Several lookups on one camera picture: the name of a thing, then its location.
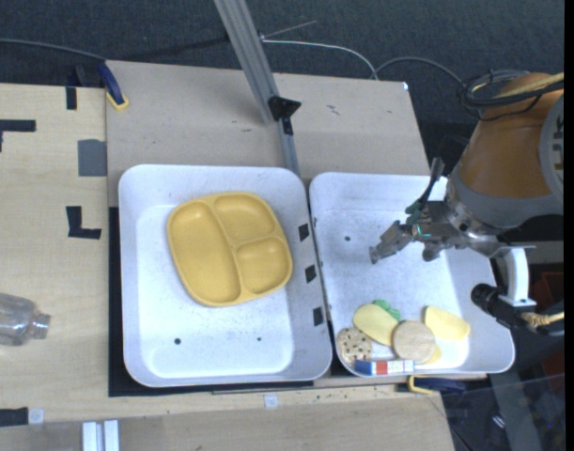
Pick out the chocolate chip biscuit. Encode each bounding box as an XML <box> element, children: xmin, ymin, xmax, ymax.
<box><xmin>335</xmin><ymin>327</ymin><xmax>374</xmax><ymax>367</ymax></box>

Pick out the blue white red packet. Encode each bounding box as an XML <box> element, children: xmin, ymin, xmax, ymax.
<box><xmin>353</xmin><ymin>358</ymin><xmax>416</xmax><ymax>377</ymax></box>

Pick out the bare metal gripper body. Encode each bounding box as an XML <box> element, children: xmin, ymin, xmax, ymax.
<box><xmin>410</xmin><ymin>199</ymin><xmax>509</xmax><ymax>259</ymax></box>

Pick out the yellow taco with green lettuce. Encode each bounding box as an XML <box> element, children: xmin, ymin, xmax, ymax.
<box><xmin>352</xmin><ymin>299</ymin><xmax>403</xmax><ymax>348</ymax></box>

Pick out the yellow divided plate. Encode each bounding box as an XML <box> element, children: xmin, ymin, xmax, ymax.
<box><xmin>165</xmin><ymin>191</ymin><xmax>295</xmax><ymax>308</ymax></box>

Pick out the yellow toy food slice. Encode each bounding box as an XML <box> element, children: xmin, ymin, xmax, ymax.
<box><xmin>423</xmin><ymin>304</ymin><xmax>472</xmax><ymax>343</ymax></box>

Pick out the black cylinder on white bracket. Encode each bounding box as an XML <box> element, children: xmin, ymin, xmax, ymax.
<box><xmin>470</xmin><ymin>246</ymin><xmax>539</xmax><ymax>331</ymax></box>

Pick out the round tan biscuit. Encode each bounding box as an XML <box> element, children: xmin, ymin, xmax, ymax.
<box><xmin>391</xmin><ymin>319</ymin><xmax>438</xmax><ymax>365</ymax></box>

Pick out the white plastic tray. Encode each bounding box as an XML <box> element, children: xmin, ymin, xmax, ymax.
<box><xmin>308</xmin><ymin>171</ymin><xmax>517</xmax><ymax>380</ymax></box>
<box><xmin>117</xmin><ymin>163</ymin><xmax>334</xmax><ymax>389</ymax></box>

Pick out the clear plastic bottle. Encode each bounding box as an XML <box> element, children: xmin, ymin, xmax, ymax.
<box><xmin>0</xmin><ymin>288</ymin><xmax>53</xmax><ymax>348</ymax></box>

